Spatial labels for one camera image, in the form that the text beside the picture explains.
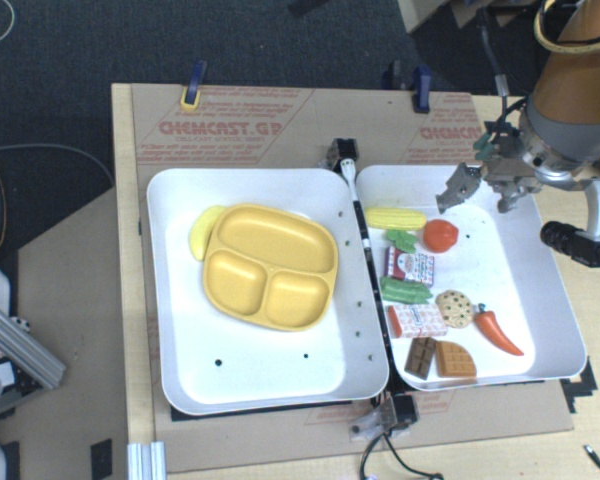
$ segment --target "toy carrot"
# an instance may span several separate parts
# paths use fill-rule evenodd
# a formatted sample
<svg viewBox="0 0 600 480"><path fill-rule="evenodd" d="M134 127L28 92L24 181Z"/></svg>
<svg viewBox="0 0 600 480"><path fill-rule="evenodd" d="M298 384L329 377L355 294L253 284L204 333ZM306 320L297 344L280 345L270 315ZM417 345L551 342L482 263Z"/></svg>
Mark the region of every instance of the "toy carrot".
<svg viewBox="0 0 600 480"><path fill-rule="evenodd" d="M484 304L478 304L478 314L474 319L482 334L499 349L514 356L523 356L524 352L516 347L500 328L496 314L493 311L485 311L484 308Z"/></svg>

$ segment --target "red tomato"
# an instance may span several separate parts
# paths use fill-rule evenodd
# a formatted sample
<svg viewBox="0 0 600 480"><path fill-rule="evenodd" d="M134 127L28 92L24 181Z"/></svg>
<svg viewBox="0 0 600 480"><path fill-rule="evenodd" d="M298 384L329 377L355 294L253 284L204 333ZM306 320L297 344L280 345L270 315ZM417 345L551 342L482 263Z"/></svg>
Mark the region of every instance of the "red tomato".
<svg viewBox="0 0 600 480"><path fill-rule="evenodd" d="M422 234L424 245L432 252L445 252L458 241L458 228L443 219L428 221Z"/></svg>

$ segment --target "white tray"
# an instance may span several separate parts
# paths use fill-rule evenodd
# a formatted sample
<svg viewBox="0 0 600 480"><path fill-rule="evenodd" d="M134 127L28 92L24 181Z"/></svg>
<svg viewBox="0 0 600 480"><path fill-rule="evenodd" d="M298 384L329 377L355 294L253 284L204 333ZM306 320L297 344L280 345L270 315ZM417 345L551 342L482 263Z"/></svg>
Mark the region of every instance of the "white tray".
<svg viewBox="0 0 600 480"><path fill-rule="evenodd" d="M324 169L169 169L147 190L162 385L192 415L370 399L389 368L349 190ZM325 317L286 332L221 313L188 248L197 217L213 205L267 205L325 226L338 245Z"/></svg>
<svg viewBox="0 0 600 480"><path fill-rule="evenodd" d="M497 211L499 195L486 184L465 203L440 215L435 196L455 166L371 166L358 176L363 207L396 206L442 218L459 230L458 243L435 258L432 301L448 289L464 293L473 304L493 310L508 337L524 352L502 352L475 324L449 329L439 339L456 342L469 351L476 378L440 377L435 361L426 380L404 371L411 339L391 339L398 373L420 390L567 378L580 373L586 351L552 251L540 241L542 222L535 201L524 197L507 214ZM383 275L384 254L390 245L384 232L370 229L376 273Z"/></svg>

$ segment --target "red and white box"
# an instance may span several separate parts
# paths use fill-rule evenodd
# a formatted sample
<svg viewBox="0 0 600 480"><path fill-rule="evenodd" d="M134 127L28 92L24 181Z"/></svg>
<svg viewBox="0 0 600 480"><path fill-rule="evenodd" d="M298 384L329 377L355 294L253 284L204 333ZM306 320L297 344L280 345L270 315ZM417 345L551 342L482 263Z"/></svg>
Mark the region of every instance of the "red and white box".
<svg viewBox="0 0 600 480"><path fill-rule="evenodd" d="M408 253L395 246L387 248L385 273L400 281L422 283L427 288L433 286L434 257L421 252Z"/></svg>
<svg viewBox="0 0 600 480"><path fill-rule="evenodd" d="M448 327L436 304L392 304L387 312L396 338L447 334Z"/></svg>

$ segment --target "black floor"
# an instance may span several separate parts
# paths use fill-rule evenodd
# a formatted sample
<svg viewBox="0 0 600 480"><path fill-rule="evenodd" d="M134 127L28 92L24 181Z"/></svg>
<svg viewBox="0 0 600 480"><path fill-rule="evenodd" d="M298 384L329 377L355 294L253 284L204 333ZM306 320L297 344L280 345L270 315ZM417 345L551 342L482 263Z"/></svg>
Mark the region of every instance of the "black floor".
<svg viewBox="0 0 600 480"><path fill-rule="evenodd" d="M396 0L8 0L0 42L0 147L78 148L113 171L110 87L186 83L205 59L205 83L379 89L394 60L427 64L433 90L493 94L475 23L448 6L409 35ZM9 25L0 2L0 34ZM512 92L532 89L546 60L523 14L492 29ZM17 250L106 191L109 180L66 150L0 152L7 235Z"/></svg>

